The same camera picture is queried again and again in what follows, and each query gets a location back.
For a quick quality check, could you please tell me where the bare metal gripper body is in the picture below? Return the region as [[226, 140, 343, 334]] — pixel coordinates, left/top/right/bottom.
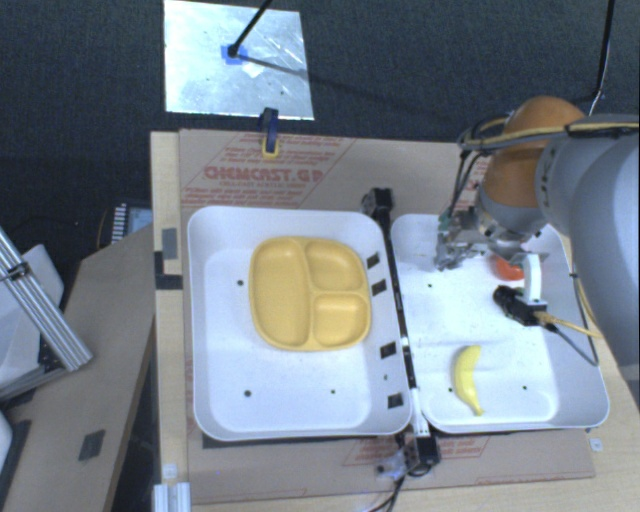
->
[[438, 208, 527, 262]]

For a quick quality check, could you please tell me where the red round object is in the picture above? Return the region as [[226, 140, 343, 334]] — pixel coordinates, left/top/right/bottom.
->
[[487, 252, 526, 282]]

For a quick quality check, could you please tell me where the thin black and white rod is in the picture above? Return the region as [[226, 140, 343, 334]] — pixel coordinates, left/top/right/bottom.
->
[[375, 208, 431, 437]]

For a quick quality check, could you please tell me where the yellow banana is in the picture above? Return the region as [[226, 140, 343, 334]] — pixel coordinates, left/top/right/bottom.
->
[[452, 344, 486, 418]]

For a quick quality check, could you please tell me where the white plastic tray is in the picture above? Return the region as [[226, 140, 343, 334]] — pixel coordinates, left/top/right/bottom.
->
[[390, 213, 612, 435], [186, 204, 414, 443]]

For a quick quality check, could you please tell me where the yellow divided plate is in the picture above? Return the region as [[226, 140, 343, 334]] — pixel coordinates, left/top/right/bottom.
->
[[248, 236, 373, 353]]

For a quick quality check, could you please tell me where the brown cardboard board red print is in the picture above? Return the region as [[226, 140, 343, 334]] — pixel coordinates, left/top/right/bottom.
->
[[177, 128, 597, 505]]

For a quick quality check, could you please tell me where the black cylinder on white bracket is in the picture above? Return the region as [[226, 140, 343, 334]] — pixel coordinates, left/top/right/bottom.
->
[[492, 252, 550, 327]]

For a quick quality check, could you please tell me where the black block with thin wires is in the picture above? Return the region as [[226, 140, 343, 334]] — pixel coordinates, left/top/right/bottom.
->
[[360, 187, 394, 217], [402, 433, 443, 471]]

